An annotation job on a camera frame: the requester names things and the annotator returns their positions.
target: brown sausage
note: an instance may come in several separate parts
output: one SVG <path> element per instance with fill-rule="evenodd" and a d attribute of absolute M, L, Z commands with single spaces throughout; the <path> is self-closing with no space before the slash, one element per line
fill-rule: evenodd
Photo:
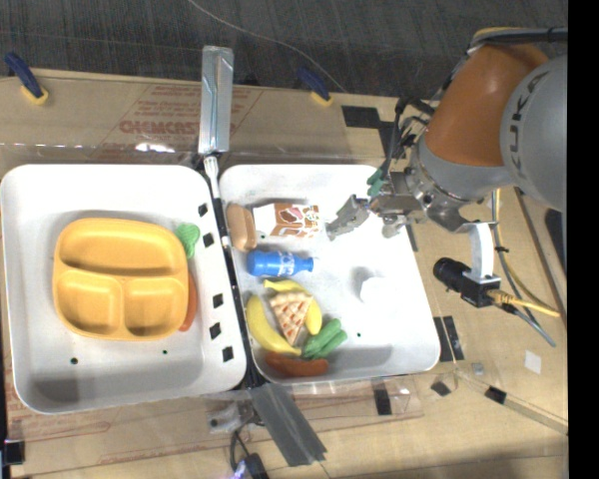
<path fill-rule="evenodd" d="M 196 282 L 193 280 L 193 274 L 189 271 L 189 304 L 187 306 L 187 315 L 182 322 L 182 326 L 180 326 L 180 331 L 187 331 L 191 328 L 197 313 L 198 289 L 196 288 Z"/>
<path fill-rule="evenodd" d="M 278 373 L 290 377 L 320 376 L 328 371 L 328 361 L 325 358 L 301 360 L 269 351 L 265 356 L 265 361 Z"/>

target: wooden surface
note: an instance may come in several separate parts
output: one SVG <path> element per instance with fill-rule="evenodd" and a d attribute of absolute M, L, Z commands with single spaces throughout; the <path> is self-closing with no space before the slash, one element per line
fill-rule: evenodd
<path fill-rule="evenodd" d="M 48 76 L 48 80 L 43 78 L 47 85 L 60 90 L 83 90 L 84 80 L 102 87 L 112 83 L 110 78 L 95 75 Z M 127 82 L 139 81 L 115 79 L 116 84 Z M 52 140 L 56 131 L 51 124 L 56 122 L 53 112 L 35 114 L 13 97 L 7 83 L 0 80 L 0 103 L 11 105 L 14 112 L 22 107 L 22 112 L 16 114 L 20 117 L 14 123 L 8 113 L 0 111 L 0 143 L 5 144 L 9 137 L 14 143 L 21 141 L 22 137 L 14 138 L 14 134 L 25 129 L 31 136 Z M 76 133 L 83 139 L 91 137 L 100 144 L 97 127 L 89 127 L 87 110 L 91 105 L 99 108 L 106 104 L 97 100 L 104 98 L 106 91 L 93 89 L 89 88 L 91 99 L 83 101 L 83 120 L 72 126 L 79 129 Z M 381 119 L 390 121 L 391 99 L 342 95 L 323 109 L 302 91 L 244 88 L 244 93 L 250 107 L 238 113 L 241 120 L 232 136 L 232 162 L 284 155 L 305 160 L 314 154 L 316 161 L 376 165 L 381 158 L 377 130 L 347 128 L 340 107 L 377 108 Z M 103 130 L 104 124 L 109 123 L 100 123 Z M 55 139 L 62 140 L 62 133 Z M 0 172 L 28 161 L 13 151 L 13 147 L 0 146 Z M 470 220 L 488 221 L 490 208 L 487 204 L 473 205 L 464 215 Z M 524 282 L 547 303 L 563 303 L 555 296 L 546 262 L 512 189 L 502 191 L 500 216 L 509 260 Z M 260 453 L 273 478 L 561 478 L 568 455 L 564 321 L 536 314 L 556 343 L 552 347 L 520 318 L 494 307 L 472 307 L 457 293 L 446 291 L 432 275 L 433 265 L 442 256 L 470 263 L 467 235 L 452 235 L 431 222 L 416 225 L 414 235 L 416 259 L 433 316 L 452 317 L 463 358 L 440 362 L 430 371 L 409 376 L 408 394 L 394 397 L 395 403 L 403 401 L 405 407 L 392 416 L 373 413 L 367 392 L 359 395 L 351 412 L 342 411 L 337 402 L 315 405 L 310 399 L 300 401 L 327 448 L 321 463 L 288 467 L 265 428 L 252 427 L 245 432 L 249 450 Z M 495 273 L 503 276 L 497 261 Z M 505 280 L 502 288 L 510 292 Z M 2 296 L 6 321 L 4 278 Z M 8 328 L 4 326 L 8 344 Z M 5 350 L 9 371 L 8 345 Z M 8 377 L 10 437 L 26 441 L 26 462 L 12 467 L 14 477 L 231 477 L 229 435 L 209 432 L 206 406 L 200 399 L 49 418 L 19 403 L 9 381 Z M 447 395 L 431 388 L 439 382 L 448 387 Z M 505 393 L 503 403 L 484 395 L 493 388 Z"/>

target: yellow plastic tray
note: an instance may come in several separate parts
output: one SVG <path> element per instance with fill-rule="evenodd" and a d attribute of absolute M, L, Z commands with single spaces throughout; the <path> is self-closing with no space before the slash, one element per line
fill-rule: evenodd
<path fill-rule="evenodd" d="M 53 299 L 60 319 L 89 337 L 148 340 L 184 322 L 184 247 L 167 229 L 122 219 L 81 219 L 56 243 Z"/>

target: yellow clamp tip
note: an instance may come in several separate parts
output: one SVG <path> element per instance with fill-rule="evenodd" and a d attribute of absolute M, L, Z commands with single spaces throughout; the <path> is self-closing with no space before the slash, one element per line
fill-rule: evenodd
<path fill-rule="evenodd" d="M 49 92 L 44 87 L 40 87 L 40 90 L 42 91 L 42 96 L 36 98 L 24 85 L 20 86 L 22 94 L 34 105 L 44 105 L 49 99 Z"/>
<path fill-rule="evenodd" d="M 322 96 L 320 96 L 317 92 L 311 92 L 310 96 L 317 101 L 320 105 L 322 105 L 323 107 L 329 107 L 330 105 L 332 105 L 332 97 L 329 97 L 327 100 L 325 100 Z"/>

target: blue clamp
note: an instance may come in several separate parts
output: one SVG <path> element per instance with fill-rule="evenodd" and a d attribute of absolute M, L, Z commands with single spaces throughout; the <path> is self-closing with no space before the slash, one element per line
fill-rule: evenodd
<path fill-rule="evenodd" d="M 35 105 L 43 105 L 49 98 L 49 93 L 40 86 L 27 63 L 13 52 L 7 53 L 4 61 L 22 82 L 22 93 L 27 99 Z"/>
<path fill-rule="evenodd" d="M 332 97 L 326 88 L 326 84 L 316 73 L 301 67 L 298 69 L 298 78 L 310 87 L 312 98 L 318 103 L 324 106 L 332 103 Z"/>

